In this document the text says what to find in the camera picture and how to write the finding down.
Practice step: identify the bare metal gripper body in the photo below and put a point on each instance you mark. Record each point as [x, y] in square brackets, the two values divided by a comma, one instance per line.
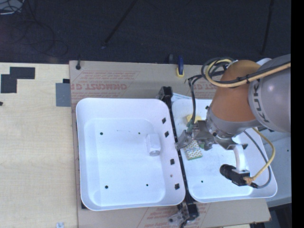
[202, 132]

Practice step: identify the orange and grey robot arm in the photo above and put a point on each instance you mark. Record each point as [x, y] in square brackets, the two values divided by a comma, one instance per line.
[235, 98]

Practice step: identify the pale yellow toy food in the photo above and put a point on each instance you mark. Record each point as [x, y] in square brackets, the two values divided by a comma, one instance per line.
[189, 117]

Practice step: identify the brown cardboard board red print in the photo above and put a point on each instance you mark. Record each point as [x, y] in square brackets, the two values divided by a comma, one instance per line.
[107, 87]

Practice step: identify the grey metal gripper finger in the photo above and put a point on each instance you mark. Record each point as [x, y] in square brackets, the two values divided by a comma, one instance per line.
[183, 140]
[207, 146]

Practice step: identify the clear plastic bottle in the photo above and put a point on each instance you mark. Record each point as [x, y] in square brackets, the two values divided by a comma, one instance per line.
[153, 145]

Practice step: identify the green and yellow patterned packet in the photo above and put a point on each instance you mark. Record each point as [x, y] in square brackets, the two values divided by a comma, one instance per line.
[194, 153]

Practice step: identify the black cylinder on white bracket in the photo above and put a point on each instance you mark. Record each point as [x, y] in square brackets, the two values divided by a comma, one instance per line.
[234, 174]

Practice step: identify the white plastic tray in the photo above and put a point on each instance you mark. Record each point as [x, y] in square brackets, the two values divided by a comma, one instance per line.
[118, 163]
[213, 174]

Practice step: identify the thin black rod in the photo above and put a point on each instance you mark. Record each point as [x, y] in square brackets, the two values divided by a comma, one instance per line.
[181, 160]

